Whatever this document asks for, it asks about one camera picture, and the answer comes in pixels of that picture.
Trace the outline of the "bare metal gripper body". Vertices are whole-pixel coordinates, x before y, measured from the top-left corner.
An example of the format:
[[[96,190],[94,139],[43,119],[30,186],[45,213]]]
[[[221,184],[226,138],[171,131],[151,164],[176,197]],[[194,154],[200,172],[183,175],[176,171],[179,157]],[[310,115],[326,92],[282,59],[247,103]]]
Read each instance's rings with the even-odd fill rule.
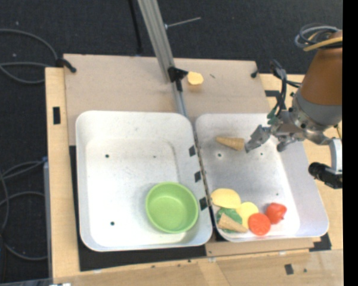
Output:
[[[328,145],[332,138],[325,135],[327,125],[315,122],[299,108],[282,110],[269,120],[270,133],[275,136],[280,145],[288,145],[304,140],[316,145]]]

